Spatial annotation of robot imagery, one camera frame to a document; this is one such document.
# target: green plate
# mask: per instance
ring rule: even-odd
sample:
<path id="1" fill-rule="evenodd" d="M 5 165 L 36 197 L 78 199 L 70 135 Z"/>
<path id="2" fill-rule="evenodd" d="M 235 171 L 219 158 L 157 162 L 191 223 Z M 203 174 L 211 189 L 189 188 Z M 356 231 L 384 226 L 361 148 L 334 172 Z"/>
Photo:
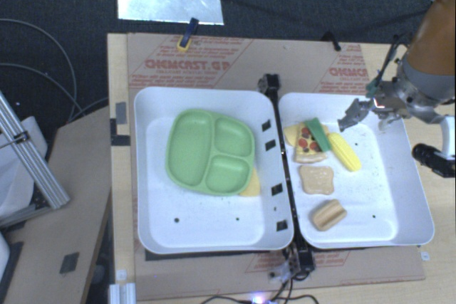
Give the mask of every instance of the green plate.
<path id="1" fill-rule="evenodd" d="M 213 195 L 235 195 L 248 185 L 255 144 L 243 122 L 215 112 L 189 109 L 171 128 L 166 171 L 176 184 Z"/>

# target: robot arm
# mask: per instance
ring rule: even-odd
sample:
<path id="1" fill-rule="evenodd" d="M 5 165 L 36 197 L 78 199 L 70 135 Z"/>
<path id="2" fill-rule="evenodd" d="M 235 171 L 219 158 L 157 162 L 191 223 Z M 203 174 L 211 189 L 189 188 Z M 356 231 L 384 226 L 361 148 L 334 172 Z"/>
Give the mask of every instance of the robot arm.
<path id="1" fill-rule="evenodd" d="M 441 151 L 419 144 L 413 156 L 444 177 L 455 176 L 455 117 L 439 115 L 435 107 L 455 101 L 455 0 L 433 0 L 408 51 L 398 64 L 391 81 L 383 72 L 402 43 L 397 37 L 378 76 L 367 85 L 367 100 L 355 99 L 346 116 L 338 121 L 344 131 L 360 122 L 369 112 L 385 129 L 394 120 L 416 117 L 427 124 L 440 124 Z"/>

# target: yellow corn cob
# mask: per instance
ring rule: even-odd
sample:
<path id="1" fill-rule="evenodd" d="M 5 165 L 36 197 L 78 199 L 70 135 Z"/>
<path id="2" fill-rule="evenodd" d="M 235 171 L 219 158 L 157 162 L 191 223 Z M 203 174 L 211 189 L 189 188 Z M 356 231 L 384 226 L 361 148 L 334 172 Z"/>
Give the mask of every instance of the yellow corn cob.
<path id="1" fill-rule="evenodd" d="M 330 133 L 327 137 L 331 143 L 331 149 L 343 165 L 350 171 L 358 171 L 361 168 L 361 161 L 347 141 L 335 132 Z"/>

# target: cardboard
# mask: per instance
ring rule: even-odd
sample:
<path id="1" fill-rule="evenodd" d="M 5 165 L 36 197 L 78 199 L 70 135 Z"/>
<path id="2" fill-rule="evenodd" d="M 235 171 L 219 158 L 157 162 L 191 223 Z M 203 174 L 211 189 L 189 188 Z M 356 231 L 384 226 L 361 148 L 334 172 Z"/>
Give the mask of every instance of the cardboard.
<path id="1" fill-rule="evenodd" d="M 269 273 L 284 262 L 281 252 L 146 261 L 138 240 L 133 101 L 147 86 L 255 90 L 265 73 L 278 73 L 284 93 L 364 94 L 368 71 L 359 44 L 193 38 L 186 53 L 178 35 L 130 34 L 128 87 L 132 155 L 133 235 L 138 300 L 277 290 Z M 316 270 L 297 288 L 315 288 L 425 278 L 414 246 L 322 251 Z"/>

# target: yellow and black clamp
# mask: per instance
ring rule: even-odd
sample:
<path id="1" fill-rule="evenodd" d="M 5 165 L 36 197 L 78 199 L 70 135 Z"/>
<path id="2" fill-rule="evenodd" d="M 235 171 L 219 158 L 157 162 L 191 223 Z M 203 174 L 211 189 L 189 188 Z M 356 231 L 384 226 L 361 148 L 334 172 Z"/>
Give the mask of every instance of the yellow and black clamp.
<path id="1" fill-rule="evenodd" d="M 179 41 L 177 42 L 177 49 L 179 51 L 186 52 L 188 50 L 192 42 L 192 39 L 190 37 L 192 36 L 192 34 L 196 33 L 199 22 L 200 21 L 198 21 L 195 18 L 190 19 L 190 23 L 188 24 L 184 35 L 181 38 L 179 38 Z"/>

